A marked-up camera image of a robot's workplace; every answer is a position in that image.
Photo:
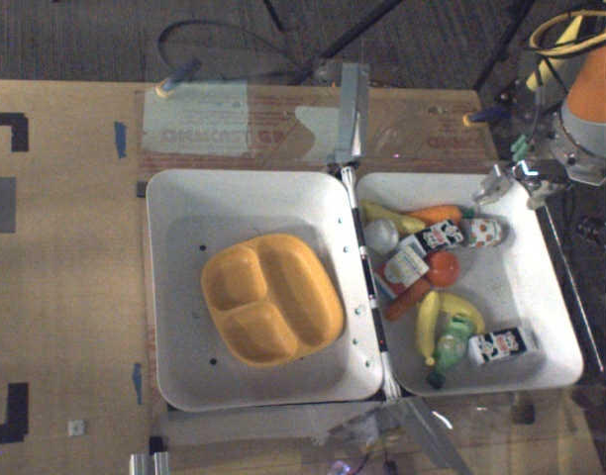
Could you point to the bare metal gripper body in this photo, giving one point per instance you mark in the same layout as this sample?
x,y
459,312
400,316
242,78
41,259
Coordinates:
x,y
582,167

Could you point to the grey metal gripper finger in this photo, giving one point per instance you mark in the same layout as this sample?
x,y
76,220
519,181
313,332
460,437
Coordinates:
x,y
492,186
539,196

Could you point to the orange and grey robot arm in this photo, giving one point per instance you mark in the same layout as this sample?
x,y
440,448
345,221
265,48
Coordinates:
x,y
591,82

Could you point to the white can orange print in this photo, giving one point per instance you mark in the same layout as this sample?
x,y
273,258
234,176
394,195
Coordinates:
x,y
485,232

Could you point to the orange carrot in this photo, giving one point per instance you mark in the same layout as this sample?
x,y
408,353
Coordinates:
x,y
434,214

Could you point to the small cow print carton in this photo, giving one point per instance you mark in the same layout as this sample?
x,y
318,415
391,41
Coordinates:
x,y
439,235

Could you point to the white plastic tray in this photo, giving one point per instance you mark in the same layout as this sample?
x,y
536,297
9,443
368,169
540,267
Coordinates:
x,y
521,285
263,201

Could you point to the orange tomato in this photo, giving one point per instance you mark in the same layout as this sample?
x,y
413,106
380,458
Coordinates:
x,y
444,269

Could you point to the yellow-green banana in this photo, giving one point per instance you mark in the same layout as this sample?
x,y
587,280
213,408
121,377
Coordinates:
x,y
387,213

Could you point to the red and white carton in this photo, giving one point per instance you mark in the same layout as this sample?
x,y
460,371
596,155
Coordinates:
x,y
404,267

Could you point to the white round ball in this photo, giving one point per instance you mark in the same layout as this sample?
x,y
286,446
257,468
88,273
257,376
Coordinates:
x,y
381,235

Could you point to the red-brown sausage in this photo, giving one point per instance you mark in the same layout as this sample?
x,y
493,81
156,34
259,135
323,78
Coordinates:
x,y
407,301

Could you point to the yellow banana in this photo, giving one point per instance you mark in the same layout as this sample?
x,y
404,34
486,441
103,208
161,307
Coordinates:
x,y
427,324

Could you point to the thin black and white rod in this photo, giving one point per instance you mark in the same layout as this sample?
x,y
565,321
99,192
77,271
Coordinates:
x,y
367,275

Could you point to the large cow print carton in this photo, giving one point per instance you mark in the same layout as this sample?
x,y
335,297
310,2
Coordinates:
x,y
501,347

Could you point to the green plastic bottle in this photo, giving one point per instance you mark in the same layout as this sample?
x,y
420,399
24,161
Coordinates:
x,y
449,351

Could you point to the brown cardboard board red print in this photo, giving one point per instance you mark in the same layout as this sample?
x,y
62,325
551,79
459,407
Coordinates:
x,y
283,126

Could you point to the orange divided plate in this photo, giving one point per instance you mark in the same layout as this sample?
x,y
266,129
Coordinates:
x,y
278,295

